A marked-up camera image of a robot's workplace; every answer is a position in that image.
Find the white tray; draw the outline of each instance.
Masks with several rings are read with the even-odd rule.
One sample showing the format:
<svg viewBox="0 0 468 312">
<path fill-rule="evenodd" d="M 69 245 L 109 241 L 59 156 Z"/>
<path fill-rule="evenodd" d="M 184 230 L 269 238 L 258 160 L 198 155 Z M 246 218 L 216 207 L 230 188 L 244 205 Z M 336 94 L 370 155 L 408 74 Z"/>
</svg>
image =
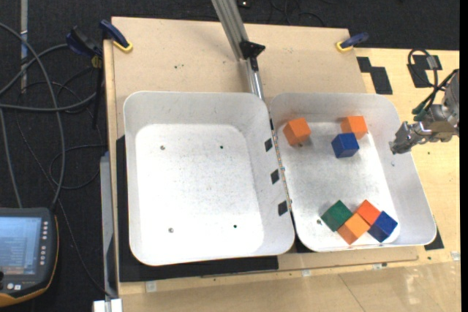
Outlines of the white tray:
<svg viewBox="0 0 468 312">
<path fill-rule="evenodd" d="M 335 157 L 331 141 L 342 133 L 341 120 L 363 115 L 369 133 L 352 157 Z M 290 146 L 283 134 L 288 120 L 304 117 L 312 134 Z M 389 142 L 400 127 L 393 104 L 376 94 L 280 94 L 271 103 L 271 118 L 291 200 L 295 230 L 313 251 L 430 243 L 436 226 L 411 153 L 393 155 Z M 365 199 L 386 211 L 398 226 L 379 243 L 365 233 L 351 246 L 332 232 L 320 216 L 337 200 L 354 211 Z"/>
<path fill-rule="evenodd" d="M 129 244 L 139 261 L 290 249 L 295 233 L 274 178 L 281 173 L 264 102 L 247 93 L 141 91 L 125 101 L 124 123 Z"/>
</svg>

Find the metal bracket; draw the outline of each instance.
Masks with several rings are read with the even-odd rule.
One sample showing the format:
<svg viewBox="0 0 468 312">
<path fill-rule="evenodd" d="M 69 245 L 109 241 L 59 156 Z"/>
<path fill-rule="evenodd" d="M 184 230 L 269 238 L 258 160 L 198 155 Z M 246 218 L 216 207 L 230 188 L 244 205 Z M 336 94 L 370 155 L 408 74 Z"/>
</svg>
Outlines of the metal bracket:
<svg viewBox="0 0 468 312">
<path fill-rule="evenodd" d="M 240 46 L 244 58 L 246 60 L 250 59 L 250 65 L 252 66 L 252 70 L 254 72 L 258 72 L 257 56 L 259 56 L 265 50 L 265 46 L 246 40 L 242 41 L 240 43 Z"/>
<path fill-rule="evenodd" d="M 93 303 L 92 312 L 123 312 L 124 306 L 122 299 L 112 299 L 108 302 L 104 300 L 97 300 Z"/>
</svg>

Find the black carpet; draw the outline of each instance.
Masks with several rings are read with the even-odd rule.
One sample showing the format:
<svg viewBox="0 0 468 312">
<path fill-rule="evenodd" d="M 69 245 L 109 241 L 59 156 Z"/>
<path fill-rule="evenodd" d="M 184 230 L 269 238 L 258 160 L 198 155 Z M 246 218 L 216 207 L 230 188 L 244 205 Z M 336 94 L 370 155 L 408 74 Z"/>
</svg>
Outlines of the black carpet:
<svg viewBox="0 0 468 312">
<path fill-rule="evenodd" d="M 459 50 L 460 0 L 250 0 L 250 8 L 242 8 L 244 22 L 282 25 L 326 26 L 348 28 L 351 35 L 363 31 L 369 39 L 361 47 L 425 48 Z M 19 0 L 0 0 L 0 21 L 19 30 Z M 210 0 L 29 0 L 28 41 L 38 51 L 65 42 L 70 29 L 78 25 L 87 35 L 99 40 L 98 23 L 111 16 L 145 18 L 174 18 L 216 20 Z M 45 66 L 56 83 L 65 83 L 90 66 L 87 58 L 69 51 L 60 51 L 44 58 Z M 0 32 L 0 87 L 17 72 L 19 44 Z M 51 106 L 41 71 L 35 66 L 29 72 L 28 88 L 20 98 L 21 104 Z M 94 90 L 96 75 L 87 73 L 73 80 L 59 96 L 61 104 L 76 102 Z M 16 85 L 2 102 L 16 102 Z M 106 141 L 104 106 L 99 114 L 99 129 L 91 129 L 88 112 L 65 113 L 63 122 L 67 147 L 98 145 Z M 25 206 L 48 205 L 53 193 L 48 179 L 50 162 L 60 151 L 57 120 L 54 115 L 20 114 L 18 123 L 14 112 L 6 113 L 10 148 L 16 175 Z M 37 160 L 29 152 L 30 147 Z M 67 153 L 65 184 L 76 186 L 92 178 L 99 167 L 104 149 L 80 148 Z M 3 151 L 0 152 L 0 205 L 15 207 Z M 52 165 L 55 179 L 59 174 L 59 160 Z M 83 261 L 92 277 L 102 285 L 102 240 L 99 177 L 86 187 L 64 190 L 61 203 L 66 212 L 76 243 L 67 229 L 67 222 L 58 209 L 61 228 L 61 257 L 51 290 L 38 297 L 35 311 L 90 311 L 94 300 L 102 300 L 103 293 L 89 280 L 78 258 L 78 245 Z M 24 303 L 6 311 L 30 311 L 31 303 Z"/>
</svg>

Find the wooden block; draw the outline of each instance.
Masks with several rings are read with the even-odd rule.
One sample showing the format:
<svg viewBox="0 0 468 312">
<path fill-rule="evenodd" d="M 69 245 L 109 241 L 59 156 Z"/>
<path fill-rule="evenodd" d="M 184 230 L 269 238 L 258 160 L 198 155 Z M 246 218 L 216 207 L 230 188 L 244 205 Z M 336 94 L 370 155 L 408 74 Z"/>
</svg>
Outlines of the wooden block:
<svg viewBox="0 0 468 312">
<path fill-rule="evenodd" d="M 309 138 L 311 130 L 306 119 L 300 117 L 288 121 L 283 128 L 283 133 L 290 145 L 297 145 L 298 143 L 305 142 L 307 138 Z"/>
<path fill-rule="evenodd" d="M 328 208 L 326 212 L 320 216 L 320 218 L 327 224 L 332 232 L 335 232 L 351 216 L 351 210 L 346 205 L 344 205 L 341 200 L 339 200 L 330 208 Z"/>
<path fill-rule="evenodd" d="M 369 229 L 369 234 L 379 242 L 383 242 L 390 237 L 390 234 L 392 234 L 397 225 L 398 222 L 383 210 Z"/>
<path fill-rule="evenodd" d="M 359 214 L 367 224 L 372 225 L 375 220 L 377 220 L 377 217 L 379 217 L 380 211 L 366 199 L 361 203 L 356 213 Z"/>
<path fill-rule="evenodd" d="M 341 130 L 344 133 L 354 133 L 356 139 L 367 134 L 367 125 L 364 116 L 347 116 L 341 122 Z"/>
<path fill-rule="evenodd" d="M 331 141 L 331 146 L 337 158 L 351 157 L 359 150 L 359 144 L 354 133 L 338 134 Z"/>
<path fill-rule="evenodd" d="M 357 213 L 354 213 L 342 226 L 340 226 L 337 232 L 346 240 L 347 244 L 355 242 L 362 234 L 370 229 L 370 225 L 367 224 L 364 219 Z"/>
</svg>

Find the wooden table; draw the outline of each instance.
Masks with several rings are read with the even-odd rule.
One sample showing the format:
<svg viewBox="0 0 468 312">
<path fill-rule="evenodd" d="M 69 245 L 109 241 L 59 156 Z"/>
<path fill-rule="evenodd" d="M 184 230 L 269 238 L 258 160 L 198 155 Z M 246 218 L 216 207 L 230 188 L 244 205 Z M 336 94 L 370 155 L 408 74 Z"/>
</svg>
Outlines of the wooden table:
<svg viewBox="0 0 468 312">
<path fill-rule="evenodd" d="M 129 54 L 108 41 L 104 46 L 116 229 L 116 140 L 124 135 L 124 100 L 135 91 L 239 92 L 247 86 L 244 66 L 234 60 L 219 23 L 142 18 L 113 18 L 112 22 L 134 44 Z M 430 89 L 415 88 L 412 83 L 406 66 L 408 50 L 356 48 L 339 53 L 334 44 L 349 37 L 348 30 L 339 28 L 247 24 L 246 30 L 250 40 L 266 45 L 259 64 L 267 104 L 281 92 L 374 93 L 369 73 L 359 70 L 357 56 L 386 68 L 393 88 L 387 98 L 402 121 L 412 121 L 411 109 L 429 93 Z M 439 56 L 441 78 L 459 67 L 458 51 L 429 52 Z M 444 248 L 308 254 L 293 249 L 279 256 L 276 272 L 119 282 L 124 310 L 461 310 L 458 147 L 456 138 L 412 151 Z"/>
</svg>

